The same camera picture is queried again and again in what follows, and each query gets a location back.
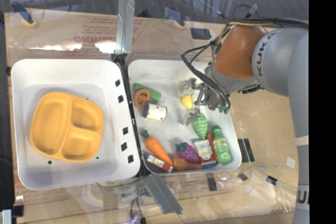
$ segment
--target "toy bottle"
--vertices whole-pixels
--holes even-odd
[[[229,163],[231,161],[231,154],[226,139],[222,135],[222,130],[219,126],[212,128],[214,134],[214,147],[217,154],[217,161],[222,164]]]

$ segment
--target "table surface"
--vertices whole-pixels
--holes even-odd
[[[8,66],[26,58],[109,58],[109,54],[99,51],[93,43],[115,40],[116,15],[28,11],[37,20],[34,28],[22,24],[17,13],[5,14]],[[126,57],[127,64],[137,59],[181,60],[180,54],[184,51],[207,44],[207,39],[195,39],[196,30],[198,33],[201,30],[205,37],[217,36],[223,27],[202,22],[186,21],[185,24],[186,27],[180,29],[171,19],[135,18],[132,52]],[[211,59],[210,50],[197,58],[204,62]],[[13,164],[17,168],[10,77],[8,84]],[[65,223],[63,218],[68,217],[69,223],[96,223],[97,220],[120,223],[130,221],[131,211],[145,216],[148,223],[233,221],[241,217],[251,217],[246,219],[252,221],[252,217],[261,215],[269,215],[272,222],[278,213],[293,212],[298,156],[289,99],[260,90],[246,95],[233,93],[230,100],[237,139],[246,147],[243,162],[236,170],[211,175],[163,176],[183,207],[181,215],[162,214],[153,198],[144,195],[139,178],[33,191],[22,185],[15,169],[15,193],[23,195],[25,202],[25,215],[17,222]],[[209,179],[215,182],[216,190],[209,186]],[[134,202],[137,197],[139,207]],[[287,220],[291,217],[291,214],[285,216]]]

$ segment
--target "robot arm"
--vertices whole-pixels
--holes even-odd
[[[248,93],[258,89],[289,97],[299,157],[293,224],[309,223],[309,26],[304,21],[280,19],[281,25],[288,23],[290,27],[268,32],[259,22],[251,19],[242,21],[243,25],[226,26],[229,28],[223,31],[227,34],[226,38],[214,61],[205,70],[205,76],[195,72],[184,55],[182,59],[205,85],[212,88],[215,84],[220,89],[225,96],[221,98],[223,101],[234,91]],[[207,105],[211,110],[216,107],[210,99]],[[229,109],[229,105],[229,102],[219,102],[217,107]]]

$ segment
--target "orange plate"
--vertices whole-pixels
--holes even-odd
[[[50,92],[38,102],[29,139],[33,148],[50,158],[86,162],[97,153],[104,118],[93,102],[63,92]]]

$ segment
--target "toy donut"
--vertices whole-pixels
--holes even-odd
[[[134,105],[139,109],[144,108],[150,97],[151,92],[149,90],[147,89],[138,90],[134,95]]]

